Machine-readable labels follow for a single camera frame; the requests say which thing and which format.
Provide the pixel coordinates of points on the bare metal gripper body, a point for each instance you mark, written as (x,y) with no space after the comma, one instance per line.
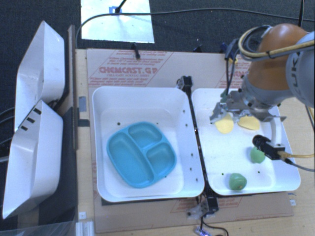
(236,102)

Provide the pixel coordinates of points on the brown cardboard board red print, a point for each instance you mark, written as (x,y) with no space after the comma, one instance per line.
(137,70)

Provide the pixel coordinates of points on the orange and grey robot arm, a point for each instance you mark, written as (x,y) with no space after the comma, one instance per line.
(270,65)

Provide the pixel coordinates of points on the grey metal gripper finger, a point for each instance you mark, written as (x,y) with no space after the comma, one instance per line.
(241,114)
(217,112)

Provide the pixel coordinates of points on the white plastic tray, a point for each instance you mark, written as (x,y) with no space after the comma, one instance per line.
(229,154)
(142,102)

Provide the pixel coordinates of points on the green rounded toy fruit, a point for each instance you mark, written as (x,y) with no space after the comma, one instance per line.
(256,156)
(237,181)

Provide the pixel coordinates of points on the blue divided plate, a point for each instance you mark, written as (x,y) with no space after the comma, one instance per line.
(137,156)

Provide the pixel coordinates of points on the yellow flat toy chip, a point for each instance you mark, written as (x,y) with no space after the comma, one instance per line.
(249,124)
(225,126)

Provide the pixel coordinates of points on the thin black and white rod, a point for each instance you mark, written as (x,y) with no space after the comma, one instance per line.
(198,141)

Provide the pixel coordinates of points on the black cylinder on white bracket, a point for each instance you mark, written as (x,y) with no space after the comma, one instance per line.
(267,147)

